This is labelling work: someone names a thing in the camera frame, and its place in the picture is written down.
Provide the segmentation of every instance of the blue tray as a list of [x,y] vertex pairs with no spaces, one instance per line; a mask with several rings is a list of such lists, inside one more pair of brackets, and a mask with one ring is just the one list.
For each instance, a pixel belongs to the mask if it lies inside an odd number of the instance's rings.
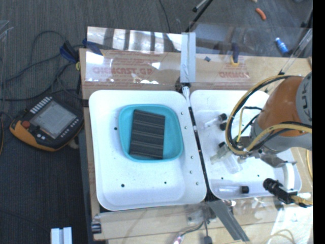
[[[129,154],[131,142],[133,112],[135,110],[147,111],[165,116],[164,150],[160,160],[142,160]],[[155,104],[137,104],[124,107],[118,117],[119,136],[124,154],[137,162],[164,162],[178,158],[183,153],[183,139],[176,113],[169,107]]]

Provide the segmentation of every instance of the gray display screen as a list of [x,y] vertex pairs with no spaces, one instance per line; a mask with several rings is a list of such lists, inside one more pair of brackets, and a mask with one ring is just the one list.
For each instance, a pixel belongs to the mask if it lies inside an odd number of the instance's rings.
[[55,101],[51,101],[30,120],[30,123],[40,126],[42,131],[55,139],[76,117]]

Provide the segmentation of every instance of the gray carpet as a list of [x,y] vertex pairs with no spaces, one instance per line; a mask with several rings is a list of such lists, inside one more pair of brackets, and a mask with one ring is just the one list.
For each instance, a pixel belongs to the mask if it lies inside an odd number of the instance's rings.
[[[10,116],[31,103],[20,100],[48,88],[58,68],[68,62],[61,56],[25,67],[59,53],[64,40],[81,44],[88,26],[181,33],[197,14],[202,0],[0,0],[0,19],[9,20],[7,58],[4,62],[4,147],[0,155],[0,243],[49,243],[49,231],[72,227],[73,243],[87,243],[79,150],[69,146],[54,153],[32,148],[8,130]],[[256,4],[247,0],[214,0],[199,22],[255,28],[297,28],[308,22],[312,0],[258,0],[267,15],[261,21]],[[61,76],[65,88],[75,89],[79,73],[67,67]],[[60,89],[54,83],[48,92]],[[58,97],[81,109],[71,95]]]

